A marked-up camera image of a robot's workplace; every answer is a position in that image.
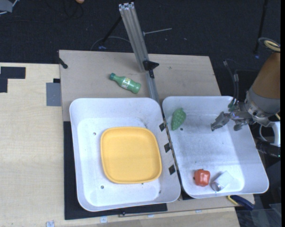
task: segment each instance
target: metal tripod leg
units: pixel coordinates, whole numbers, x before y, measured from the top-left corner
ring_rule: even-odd
[[[144,41],[144,37],[140,28],[134,3],[124,3],[119,5],[119,11],[127,30],[129,40],[131,42],[136,60],[139,65],[140,71],[145,71],[147,86],[150,93],[150,97],[159,103],[159,96],[155,84],[155,79],[151,77],[154,76],[153,70],[146,71],[144,62],[149,61],[147,48]]]

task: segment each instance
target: green bottle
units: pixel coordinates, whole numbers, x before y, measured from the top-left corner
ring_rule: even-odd
[[[141,84],[131,80],[128,77],[118,77],[115,73],[111,73],[110,80],[116,81],[119,86],[133,93],[137,93],[140,90]]]

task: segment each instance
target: bottle label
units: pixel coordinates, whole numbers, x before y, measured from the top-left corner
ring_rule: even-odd
[[[130,78],[125,78],[121,84],[121,87],[123,87],[124,89],[128,89],[130,82],[131,82]]]

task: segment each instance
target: bottle cap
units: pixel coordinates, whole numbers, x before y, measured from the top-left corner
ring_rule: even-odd
[[[113,80],[114,77],[115,77],[115,73],[111,73],[111,75],[110,75],[110,80]]]

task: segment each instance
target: green vegetable toy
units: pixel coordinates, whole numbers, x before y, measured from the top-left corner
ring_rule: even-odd
[[[186,113],[183,111],[183,108],[176,109],[172,117],[172,131],[178,129],[183,124],[185,118]]]

